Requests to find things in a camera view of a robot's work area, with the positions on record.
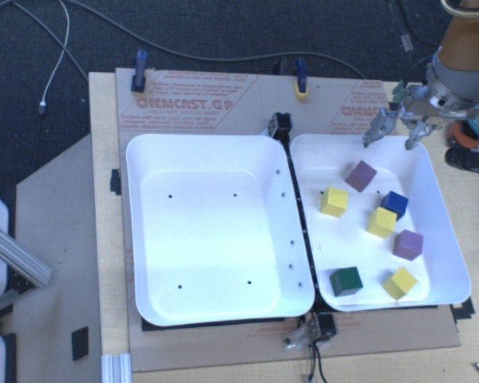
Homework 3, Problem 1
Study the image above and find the yellow cube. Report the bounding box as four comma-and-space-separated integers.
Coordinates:
319, 186, 350, 219
366, 207, 398, 239
381, 266, 418, 302

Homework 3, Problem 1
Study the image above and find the blue cube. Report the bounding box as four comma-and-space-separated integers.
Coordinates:
379, 190, 410, 221

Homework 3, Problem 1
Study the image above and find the black cylinder on white bracket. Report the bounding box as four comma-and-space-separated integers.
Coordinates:
444, 109, 479, 174

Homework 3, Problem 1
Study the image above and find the black block with thin wires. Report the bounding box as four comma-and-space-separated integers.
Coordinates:
267, 112, 293, 140
302, 312, 338, 342

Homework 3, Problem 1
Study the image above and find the brown cardboard board red print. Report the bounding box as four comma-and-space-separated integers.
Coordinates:
115, 67, 462, 373

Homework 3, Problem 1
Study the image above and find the thin black rod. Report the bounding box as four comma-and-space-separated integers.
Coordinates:
279, 132, 323, 315

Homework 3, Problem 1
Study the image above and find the white plastic tray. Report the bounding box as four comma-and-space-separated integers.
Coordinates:
288, 133, 473, 313
125, 133, 317, 328

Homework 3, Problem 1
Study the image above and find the green cube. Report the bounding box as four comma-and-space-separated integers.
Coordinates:
328, 266, 364, 298

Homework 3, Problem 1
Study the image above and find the purple cube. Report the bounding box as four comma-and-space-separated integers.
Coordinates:
344, 160, 378, 193
392, 229, 425, 262

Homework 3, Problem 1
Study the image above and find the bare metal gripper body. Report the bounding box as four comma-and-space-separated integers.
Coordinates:
388, 82, 479, 126

